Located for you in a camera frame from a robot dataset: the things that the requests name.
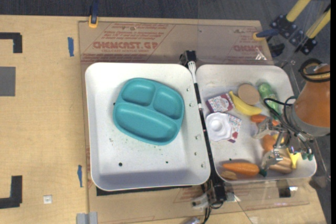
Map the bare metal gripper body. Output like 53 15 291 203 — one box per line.
272 124 292 156

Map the small orange carrot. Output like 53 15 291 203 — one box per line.
250 114 280 127

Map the orange rounded toy food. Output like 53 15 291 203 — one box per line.
262 134 278 153

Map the tan bread bun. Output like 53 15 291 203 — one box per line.
268 155 293 175

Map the yellow toy piece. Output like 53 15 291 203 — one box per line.
287 148 301 169

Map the yellow banana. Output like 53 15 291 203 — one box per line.
228 90 263 116

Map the white packet with coloured print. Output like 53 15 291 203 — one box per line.
226 113 243 144

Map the large orange carrot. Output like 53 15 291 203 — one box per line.
222 162 268 177

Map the brown round biscuit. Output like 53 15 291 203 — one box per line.
237 83 261 106

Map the green bottle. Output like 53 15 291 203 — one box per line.
257 82 282 116

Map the brown bread piece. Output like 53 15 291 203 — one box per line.
220 170 238 181

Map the white fried egg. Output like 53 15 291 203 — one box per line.
205 112 233 143

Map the white plastic tray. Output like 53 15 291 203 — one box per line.
85 62 212 191
195 64 318 183

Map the thin black and white rod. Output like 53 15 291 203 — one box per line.
187 60 214 180

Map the blue divided plate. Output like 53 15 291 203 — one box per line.
112 77 185 146

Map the brown cardboard board red print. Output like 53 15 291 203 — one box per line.
78 17 324 224

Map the black block with thin wires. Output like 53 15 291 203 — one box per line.
209 183 228 203
180 50 197 66

